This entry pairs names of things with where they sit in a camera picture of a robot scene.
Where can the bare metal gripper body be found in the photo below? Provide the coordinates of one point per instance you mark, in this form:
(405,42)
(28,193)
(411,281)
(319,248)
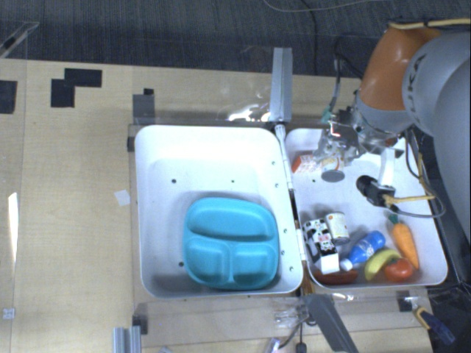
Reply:
(346,127)

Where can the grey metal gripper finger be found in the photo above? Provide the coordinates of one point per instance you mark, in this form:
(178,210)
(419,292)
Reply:
(323,149)
(351,154)

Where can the white and orange can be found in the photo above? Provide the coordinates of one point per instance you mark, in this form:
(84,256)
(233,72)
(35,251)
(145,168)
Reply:
(333,167)

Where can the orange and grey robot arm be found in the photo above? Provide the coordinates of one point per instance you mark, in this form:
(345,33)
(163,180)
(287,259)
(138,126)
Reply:
(438,98)

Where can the orange and white carton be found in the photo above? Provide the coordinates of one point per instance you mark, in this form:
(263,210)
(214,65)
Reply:
(303,164)

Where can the white plastic tray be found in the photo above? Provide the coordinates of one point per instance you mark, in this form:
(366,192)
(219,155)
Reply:
(338,197)
(165,215)

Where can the white can with red label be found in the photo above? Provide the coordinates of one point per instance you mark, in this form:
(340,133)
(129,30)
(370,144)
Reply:
(338,227)

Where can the cow print carton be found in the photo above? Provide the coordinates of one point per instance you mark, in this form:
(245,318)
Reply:
(319,239)

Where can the blue and white bottle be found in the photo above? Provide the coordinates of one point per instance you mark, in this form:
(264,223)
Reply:
(366,248)

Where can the orange carrot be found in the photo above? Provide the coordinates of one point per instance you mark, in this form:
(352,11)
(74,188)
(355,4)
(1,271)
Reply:
(404,241)

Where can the yellow banana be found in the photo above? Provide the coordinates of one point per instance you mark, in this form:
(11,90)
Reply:
(375,263)

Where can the red tomato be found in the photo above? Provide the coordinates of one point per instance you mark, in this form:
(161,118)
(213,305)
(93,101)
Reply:
(399,270)

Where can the blue divided plate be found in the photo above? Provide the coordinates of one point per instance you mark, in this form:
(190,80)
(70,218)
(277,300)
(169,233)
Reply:
(228,241)

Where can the black cylinder on white bracket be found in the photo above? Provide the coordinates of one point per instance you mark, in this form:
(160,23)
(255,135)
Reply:
(379,193)

